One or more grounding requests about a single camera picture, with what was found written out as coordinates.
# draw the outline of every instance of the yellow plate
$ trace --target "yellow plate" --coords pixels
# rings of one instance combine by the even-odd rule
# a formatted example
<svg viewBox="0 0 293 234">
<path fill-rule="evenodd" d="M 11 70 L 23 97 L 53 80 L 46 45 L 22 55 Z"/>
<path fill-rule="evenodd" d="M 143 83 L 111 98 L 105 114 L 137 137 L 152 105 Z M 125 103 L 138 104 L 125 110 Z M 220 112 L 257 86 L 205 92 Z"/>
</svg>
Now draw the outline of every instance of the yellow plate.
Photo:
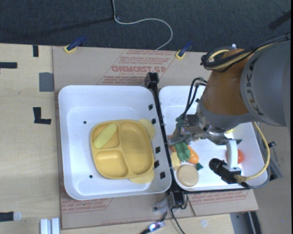
<svg viewBox="0 0 293 234">
<path fill-rule="evenodd" d="M 97 149 L 94 139 L 110 124 L 116 132 Z M 113 120 L 96 125 L 90 135 L 92 156 L 98 172 L 107 178 L 134 178 L 148 174 L 154 165 L 150 136 L 144 125 L 135 120 Z"/>
</svg>

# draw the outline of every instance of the yellow corn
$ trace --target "yellow corn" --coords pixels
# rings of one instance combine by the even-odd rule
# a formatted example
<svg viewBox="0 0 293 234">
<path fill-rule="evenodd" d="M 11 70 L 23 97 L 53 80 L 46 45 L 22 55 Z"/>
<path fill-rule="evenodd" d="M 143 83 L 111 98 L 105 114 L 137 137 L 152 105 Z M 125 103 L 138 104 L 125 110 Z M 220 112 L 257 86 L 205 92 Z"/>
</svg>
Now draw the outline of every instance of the yellow corn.
<svg viewBox="0 0 293 234">
<path fill-rule="evenodd" d="M 117 130 L 117 126 L 114 123 L 109 124 L 105 127 L 93 140 L 92 144 L 95 148 L 101 149 L 110 138 L 114 135 Z"/>
</svg>

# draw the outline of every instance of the black fabric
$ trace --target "black fabric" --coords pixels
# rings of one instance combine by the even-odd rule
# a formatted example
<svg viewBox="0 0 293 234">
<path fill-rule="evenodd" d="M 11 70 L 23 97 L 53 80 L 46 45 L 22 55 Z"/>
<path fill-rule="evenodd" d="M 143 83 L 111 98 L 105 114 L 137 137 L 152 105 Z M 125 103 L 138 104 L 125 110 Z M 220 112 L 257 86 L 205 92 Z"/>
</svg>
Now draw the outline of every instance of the black fabric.
<svg viewBox="0 0 293 234">
<path fill-rule="evenodd" d="M 247 48 L 291 31 L 291 0 L 114 0 L 119 21 L 158 18 L 173 30 L 162 50 Z M 0 43 L 156 49 L 170 37 L 158 21 L 120 25 L 111 0 L 0 0 Z"/>
</svg>

